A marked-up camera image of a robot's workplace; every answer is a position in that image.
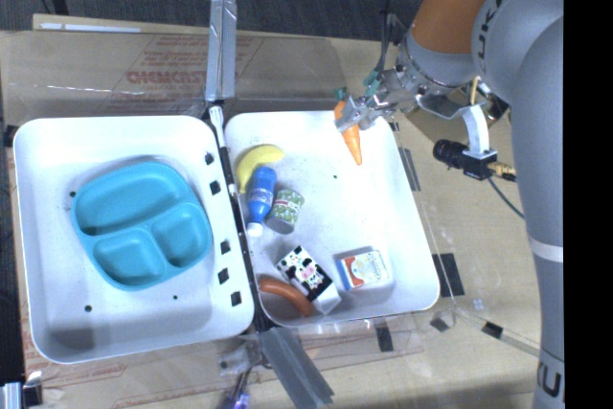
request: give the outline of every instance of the green can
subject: green can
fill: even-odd
[[[266,225],[280,234],[291,234],[304,204],[305,199],[301,194],[293,190],[279,190],[266,219]]]

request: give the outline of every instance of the blue divided plate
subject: blue divided plate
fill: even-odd
[[[72,221],[90,260],[111,284],[139,290],[192,267],[213,232],[198,198],[172,167],[144,162],[77,191]]]

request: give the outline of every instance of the carrot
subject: carrot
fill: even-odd
[[[334,107],[334,119],[338,120],[343,115],[343,108],[345,107],[347,102],[345,100],[341,100]],[[347,144],[347,147],[352,153],[353,160],[355,160],[355,164],[358,166],[362,165],[362,148],[360,146],[360,128],[359,126],[353,125],[347,128],[343,132],[343,140]]]

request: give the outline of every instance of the banana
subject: banana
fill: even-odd
[[[249,149],[247,153],[245,153],[244,156],[238,161],[238,192],[245,193],[247,183],[249,182],[249,179],[251,179],[251,175],[257,167],[264,164],[277,162],[284,157],[285,152],[274,145],[258,145],[257,147]]]

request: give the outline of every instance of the sausage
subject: sausage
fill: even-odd
[[[312,303],[305,295],[291,284],[282,282],[281,280],[262,278],[260,280],[260,291],[284,297],[305,317],[312,315],[315,310]]]

